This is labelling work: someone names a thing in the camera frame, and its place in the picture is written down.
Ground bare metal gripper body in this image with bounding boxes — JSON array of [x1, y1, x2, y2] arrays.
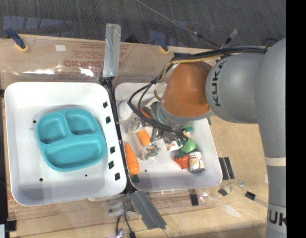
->
[[149, 101, 187, 145]]

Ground small orange carrot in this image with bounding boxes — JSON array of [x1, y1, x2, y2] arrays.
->
[[137, 129, 152, 147]]

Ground orange sausage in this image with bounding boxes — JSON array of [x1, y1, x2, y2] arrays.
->
[[134, 106, 152, 120]]

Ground white egg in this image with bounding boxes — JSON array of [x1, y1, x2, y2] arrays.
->
[[118, 101, 133, 120]]

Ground large orange carrot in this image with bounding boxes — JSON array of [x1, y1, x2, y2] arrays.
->
[[124, 142, 141, 183]]

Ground white and orange carton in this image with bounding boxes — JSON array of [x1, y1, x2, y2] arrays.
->
[[165, 140, 183, 152]]

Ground white plastic tray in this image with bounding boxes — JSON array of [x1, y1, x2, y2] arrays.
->
[[114, 82, 223, 192], [3, 81, 127, 206]]

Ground red strawberry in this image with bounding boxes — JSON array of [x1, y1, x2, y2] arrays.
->
[[174, 151, 189, 170]]

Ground green pepper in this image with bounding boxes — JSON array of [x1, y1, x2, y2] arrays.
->
[[180, 137, 197, 154]]

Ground small white and orange can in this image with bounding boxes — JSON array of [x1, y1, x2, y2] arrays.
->
[[187, 151, 206, 174]]

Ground blue divided plate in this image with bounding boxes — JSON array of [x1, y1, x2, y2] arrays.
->
[[35, 108, 108, 172]]

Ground brown cardboard board red print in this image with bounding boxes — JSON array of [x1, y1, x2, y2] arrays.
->
[[0, 34, 219, 235]]

